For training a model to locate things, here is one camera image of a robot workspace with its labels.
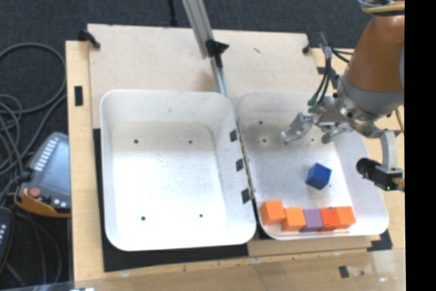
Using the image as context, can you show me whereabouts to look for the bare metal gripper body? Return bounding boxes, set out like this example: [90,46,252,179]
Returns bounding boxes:
[311,95,387,139]

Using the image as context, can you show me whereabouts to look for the white plastic tray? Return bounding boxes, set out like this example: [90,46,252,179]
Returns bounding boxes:
[235,91,390,241]
[99,89,258,252]

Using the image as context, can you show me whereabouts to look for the blue cube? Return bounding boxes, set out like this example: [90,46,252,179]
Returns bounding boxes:
[305,162,333,191]

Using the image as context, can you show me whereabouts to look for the orange cube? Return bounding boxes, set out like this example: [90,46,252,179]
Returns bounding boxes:
[281,206,307,233]
[259,200,287,226]
[335,206,358,230]

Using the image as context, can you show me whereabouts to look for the red-orange cube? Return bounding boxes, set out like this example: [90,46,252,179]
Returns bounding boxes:
[319,207,341,232]

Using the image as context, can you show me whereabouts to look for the purple cube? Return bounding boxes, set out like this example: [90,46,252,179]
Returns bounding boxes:
[300,208,324,233]

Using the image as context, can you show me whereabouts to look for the pale wood board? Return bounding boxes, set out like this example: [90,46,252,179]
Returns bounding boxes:
[87,22,375,257]

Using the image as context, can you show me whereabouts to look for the black cylinder on white bracket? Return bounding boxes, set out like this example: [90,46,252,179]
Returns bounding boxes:
[356,129,405,192]

